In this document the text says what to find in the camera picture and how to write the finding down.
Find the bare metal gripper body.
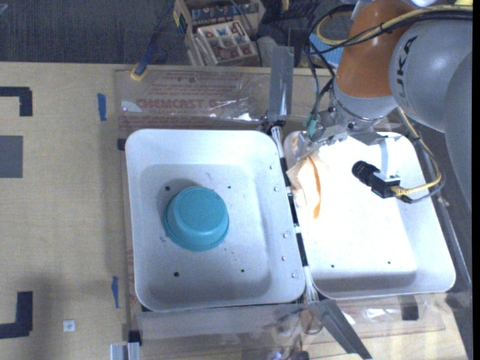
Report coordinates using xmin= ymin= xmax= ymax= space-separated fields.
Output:
xmin=311 ymin=104 xmax=380 ymax=146

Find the brown cardboard board red print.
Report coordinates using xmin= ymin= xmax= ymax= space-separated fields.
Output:
xmin=114 ymin=67 xmax=449 ymax=347

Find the teal bowl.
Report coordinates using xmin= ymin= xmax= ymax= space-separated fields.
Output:
xmin=162 ymin=185 xmax=231 ymax=253

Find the white plastic tray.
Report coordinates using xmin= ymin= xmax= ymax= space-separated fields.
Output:
xmin=283 ymin=129 xmax=458 ymax=301
xmin=124 ymin=127 xmax=307 ymax=313

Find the black cylinder on white bracket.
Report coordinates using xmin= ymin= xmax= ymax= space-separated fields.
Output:
xmin=351 ymin=132 xmax=403 ymax=200

